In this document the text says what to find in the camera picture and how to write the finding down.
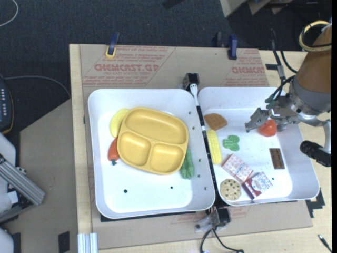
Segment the cracker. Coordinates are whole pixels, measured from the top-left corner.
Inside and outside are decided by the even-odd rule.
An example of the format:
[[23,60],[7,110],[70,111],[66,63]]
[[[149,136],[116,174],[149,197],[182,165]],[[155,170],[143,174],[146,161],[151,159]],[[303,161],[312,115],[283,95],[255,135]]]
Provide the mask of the cracker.
[[226,200],[237,200],[241,196],[241,185],[234,179],[226,179],[220,184],[220,194]]
[[227,120],[217,113],[206,114],[204,119],[213,130],[218,130],[228,125]]

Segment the snack box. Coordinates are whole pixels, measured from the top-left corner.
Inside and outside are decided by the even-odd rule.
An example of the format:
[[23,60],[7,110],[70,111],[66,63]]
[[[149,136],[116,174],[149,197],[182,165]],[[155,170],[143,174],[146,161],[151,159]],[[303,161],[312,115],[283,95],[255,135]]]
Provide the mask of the snack box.
[[[255,199],[251,199],[245,190],[237,200],[228,201],[221,196],[225,205],[311,199],[319,192],[311,160],[299,149],[303,138],[298,125],[290,125],[272,137],[262,136],[257,130],[249,133],[245,130],[244,124],[256,108],[264,108],[264,99],[274,90],[272,87],[206,87],[199,91],[202,114],[217,113],[227,121],[225,127],[216,130],[222,160],[233,154],[223,146],[223,140],[235,134],[240,137],[240,149],[235,151],[235,155],[253,170],[252,175],[263,171],[273,184]],[[126,164],[121,159],[113,166],[106,156],[114,139],[109,123],[113,115],[123,108],[149,108],[183,121],[188,130],[187,148],[192,153],[194,176],[183,179],[178,170],[167,175],[152,173]],[[203,130],[210,128],[207,123],[204,129],[201,128],[194,98],[185,90],[99,89],[90,95],[88,110],[96,205],[100,213],[108,218],[207,210],[214,205],[216,196],[213,179],[220,191],[221,182],[233,178],[221,164],[209,164]],[[274,168],[270,149],[279,149],[284,169]]]

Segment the black device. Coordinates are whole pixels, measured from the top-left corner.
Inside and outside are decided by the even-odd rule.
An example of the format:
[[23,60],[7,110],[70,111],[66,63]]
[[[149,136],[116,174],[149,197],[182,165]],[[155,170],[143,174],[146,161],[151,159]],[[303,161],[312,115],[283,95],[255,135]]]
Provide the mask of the black device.
[[13,102],[11,93],[4,82],[0,79],[0,132],[7,133],[13,123]]

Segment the small box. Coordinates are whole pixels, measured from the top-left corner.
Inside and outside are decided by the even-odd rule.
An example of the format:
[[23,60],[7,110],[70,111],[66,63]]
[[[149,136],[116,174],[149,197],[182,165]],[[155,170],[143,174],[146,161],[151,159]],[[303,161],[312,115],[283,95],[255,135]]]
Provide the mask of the small box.
[[248,179],[242,186],[248,193],[249,197],[251,197],[251,199],[255,199],[257,196],[270,189],[273,184],[262,171]]
[[234,154],[225,161],[222,167],[241,184],[244,183],[253,172],[246,163]]

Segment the dark floor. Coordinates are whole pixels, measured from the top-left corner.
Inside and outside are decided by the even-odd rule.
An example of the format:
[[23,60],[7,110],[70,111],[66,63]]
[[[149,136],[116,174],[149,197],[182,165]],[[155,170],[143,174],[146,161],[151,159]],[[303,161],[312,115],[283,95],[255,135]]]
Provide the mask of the dark floor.
[[[279,49],[300,50],[301,29],[317,20],[328,21],[332,0],[294,0],[277,14],[264,8],[252,15],[247,3],[228,18],[220,0],[184,0],[165,9],[167,0],[0,0],[0,74],[4,78],[40,75],[70,89],[68,46],[108,44],[114,31],[119,44],[211,46],[215,33],[235,33],[238,47],[270,49],[276,30]],[[15,108],[16,134],[68,99],[58,84],[43,79],[6,81]]]

